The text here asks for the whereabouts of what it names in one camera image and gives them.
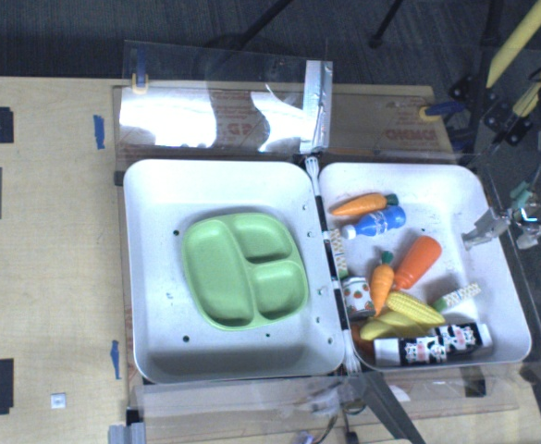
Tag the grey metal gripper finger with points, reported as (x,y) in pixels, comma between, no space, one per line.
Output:
(485,231)

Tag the green divided plate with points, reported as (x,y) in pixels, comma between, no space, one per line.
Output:
(214,266)

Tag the orange bottle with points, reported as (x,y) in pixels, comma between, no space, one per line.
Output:
(419,259)

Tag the white plastic tray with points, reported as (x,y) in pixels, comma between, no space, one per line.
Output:
(441,192)
(159,192)

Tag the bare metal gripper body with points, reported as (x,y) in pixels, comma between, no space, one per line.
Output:
(529,218)

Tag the long orange carrot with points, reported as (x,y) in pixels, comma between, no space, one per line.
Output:
(360,205)

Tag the white patterned packet green end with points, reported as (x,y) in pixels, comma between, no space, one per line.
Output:
(457,296)
(339,252)

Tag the yellow corn cob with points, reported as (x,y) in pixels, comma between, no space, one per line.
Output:
(413,308)

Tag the black and white cow carton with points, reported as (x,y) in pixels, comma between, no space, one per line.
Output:
(462,336)
(413,352)

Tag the white can red print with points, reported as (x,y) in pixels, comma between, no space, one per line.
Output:
(358,296)

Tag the blue bottle white cap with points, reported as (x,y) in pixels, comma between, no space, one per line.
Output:
(378,222)

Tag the short orange carrot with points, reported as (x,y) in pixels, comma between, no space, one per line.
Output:
(381,282)

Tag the yellow banana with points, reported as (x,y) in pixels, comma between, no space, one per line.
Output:
(381,327)

